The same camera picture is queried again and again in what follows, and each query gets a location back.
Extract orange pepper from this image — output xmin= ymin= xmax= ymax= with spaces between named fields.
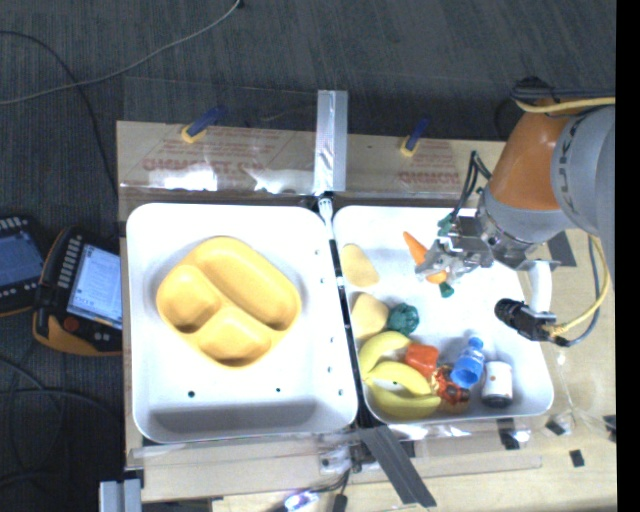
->
xmin=403 ymin=342 xmax=441 ymax=380

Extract green broccoli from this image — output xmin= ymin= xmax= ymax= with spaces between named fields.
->
xmin=386 ymin=302 xmax=421 ymax=337

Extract blue clear plastic bottle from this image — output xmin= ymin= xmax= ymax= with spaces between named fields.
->
xmin=449 ymin=336 xmax=487 ymax=390

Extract orange carrot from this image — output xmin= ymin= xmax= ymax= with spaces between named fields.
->
xmin=402 ymin=230 xmax=456 ymax=299

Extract yellow divided plate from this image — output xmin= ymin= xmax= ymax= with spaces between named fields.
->
xmin=154 ymin=234 xmax=303 ymax=370

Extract brown cardboard board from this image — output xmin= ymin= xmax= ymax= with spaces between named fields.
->
xmin=115 ymin=119 xmax=566 ymax=503

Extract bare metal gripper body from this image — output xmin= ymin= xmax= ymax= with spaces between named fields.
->
xmin=438 ymin=208 xmax=541 ymax=274

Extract white can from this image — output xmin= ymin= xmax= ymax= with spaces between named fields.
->
xmin=480 ymin=360 xmax=515 ymax=408

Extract yellow banana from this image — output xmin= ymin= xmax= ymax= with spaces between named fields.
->
xmin=357 ymin=330 xmax=413 ymax=374
xmin=366 ymin=360 xmax=433 ymax=398
xmin=366 ymin=381 xmax=443 ymax=421

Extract black cylinder on white bracket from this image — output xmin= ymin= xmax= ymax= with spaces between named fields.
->
xmin=493 ymin=259 xmax=559 ymax=343

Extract white plastic tray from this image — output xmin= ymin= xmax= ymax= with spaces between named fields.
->
xmin=331 ymin=204 xmax=556 ymax=427
xmin=124 ymin=201 xmax=360 ymax=445

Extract brown and orange packet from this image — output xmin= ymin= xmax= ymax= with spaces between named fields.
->
xmin=430 ymin=364 xmax=472 ymax=414

